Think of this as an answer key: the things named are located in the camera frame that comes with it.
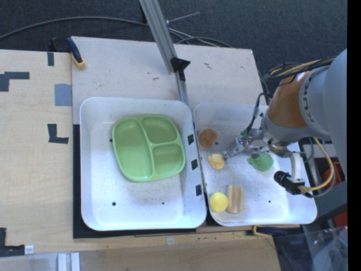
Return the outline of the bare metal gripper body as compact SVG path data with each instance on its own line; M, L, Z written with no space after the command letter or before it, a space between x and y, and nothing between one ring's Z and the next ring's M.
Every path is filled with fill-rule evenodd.
M269 150L276 155L288 153L288 144L272 135L267 129L251 128L243 130L235 139L237 145L243 145L243 150L251 152L253 148Z

